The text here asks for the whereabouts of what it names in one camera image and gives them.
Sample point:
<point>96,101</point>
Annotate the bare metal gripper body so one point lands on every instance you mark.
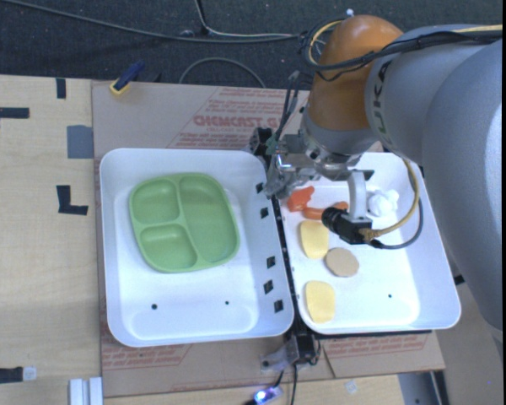
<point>316,165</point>

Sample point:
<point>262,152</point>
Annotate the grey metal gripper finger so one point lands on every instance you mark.
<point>272,182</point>
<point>288,186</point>

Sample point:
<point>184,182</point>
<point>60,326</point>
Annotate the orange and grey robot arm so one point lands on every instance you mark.
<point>447,112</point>

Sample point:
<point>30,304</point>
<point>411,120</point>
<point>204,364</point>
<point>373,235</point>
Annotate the orange jagged toy piece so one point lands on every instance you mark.
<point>300,198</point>

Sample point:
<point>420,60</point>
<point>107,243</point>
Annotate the orange toy sausage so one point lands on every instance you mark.
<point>312,212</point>

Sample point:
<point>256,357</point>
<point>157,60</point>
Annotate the yellow oval slice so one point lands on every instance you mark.
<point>314,239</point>
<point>320,302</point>

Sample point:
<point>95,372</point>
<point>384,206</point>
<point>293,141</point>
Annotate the white crumpled lump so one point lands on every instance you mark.
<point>381,203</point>

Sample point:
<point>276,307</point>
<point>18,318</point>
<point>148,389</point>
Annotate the green divided plate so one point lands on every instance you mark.
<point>194,222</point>

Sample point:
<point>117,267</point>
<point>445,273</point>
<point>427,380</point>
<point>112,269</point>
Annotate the tan round biscuit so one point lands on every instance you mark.
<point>342,262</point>

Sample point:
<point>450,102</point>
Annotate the brown cardboard board red print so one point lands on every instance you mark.
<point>173,116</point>

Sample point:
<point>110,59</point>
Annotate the white plastic tray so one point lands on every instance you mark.
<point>383,277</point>
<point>194,306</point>

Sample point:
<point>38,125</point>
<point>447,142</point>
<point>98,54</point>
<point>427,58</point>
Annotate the black cylinder on white bracket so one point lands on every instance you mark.
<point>346,225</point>

